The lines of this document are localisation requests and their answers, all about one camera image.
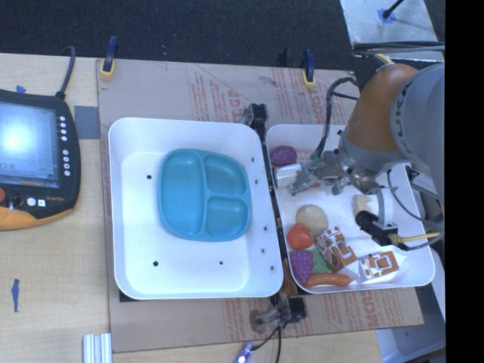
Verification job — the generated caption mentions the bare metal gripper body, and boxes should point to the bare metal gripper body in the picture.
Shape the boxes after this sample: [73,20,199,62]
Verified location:
[312,150,365,185]

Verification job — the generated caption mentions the cream toy food piece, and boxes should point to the cream toy food piece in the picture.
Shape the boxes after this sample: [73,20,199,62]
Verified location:
[352,194,374,219]

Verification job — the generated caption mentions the purple toy grapes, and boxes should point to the purple toy grapes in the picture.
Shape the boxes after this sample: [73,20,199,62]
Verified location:
[268,145,298,167]
[289,250,315,284]

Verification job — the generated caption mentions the thin black and white rod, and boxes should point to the thin black and white rod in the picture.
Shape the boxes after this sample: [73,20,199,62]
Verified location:
[255,121,294,298]

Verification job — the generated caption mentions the beige toy bread roll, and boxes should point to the beige toy bread roll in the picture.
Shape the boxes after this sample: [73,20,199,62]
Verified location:
[295,203,330,238]

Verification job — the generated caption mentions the red toy tomato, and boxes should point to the red toy tomato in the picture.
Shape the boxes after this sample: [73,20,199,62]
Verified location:
[286,223,315,251]

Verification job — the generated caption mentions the orange and white carton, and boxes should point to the orange and white carton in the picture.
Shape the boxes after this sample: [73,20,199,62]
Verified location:
[358,250,401,282]
[313,226,358,274]

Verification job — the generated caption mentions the white plastic tray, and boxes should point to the white plastic tray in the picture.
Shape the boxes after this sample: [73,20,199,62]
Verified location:
[107,116,285,301]
[265,123,436,296]

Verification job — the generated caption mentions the green toy vegetable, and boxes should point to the green toy vegetable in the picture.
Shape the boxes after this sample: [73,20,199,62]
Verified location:
[309,247,332,276]

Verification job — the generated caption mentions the orange toy carrot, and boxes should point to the orange toy carrot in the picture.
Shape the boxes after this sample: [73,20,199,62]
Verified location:
[302,272,352,290]

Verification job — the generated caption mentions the blue divided plate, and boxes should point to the blue divided plate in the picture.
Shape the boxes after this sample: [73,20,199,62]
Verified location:
[157,148,253,243]

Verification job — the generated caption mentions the brown cardboard board red print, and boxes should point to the brown cardboard board red print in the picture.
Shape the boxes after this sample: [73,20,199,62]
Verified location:
[96,58,426,354]

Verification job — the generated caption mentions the black cylinder on white bracket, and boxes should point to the black cylinder on white bracket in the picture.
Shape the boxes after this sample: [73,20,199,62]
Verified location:
[355,187,400,247]

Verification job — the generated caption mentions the black block with thin wires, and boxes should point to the black block with thin wires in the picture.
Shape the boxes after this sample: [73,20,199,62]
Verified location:
[241,103,269,129]
[279,296,307,323]

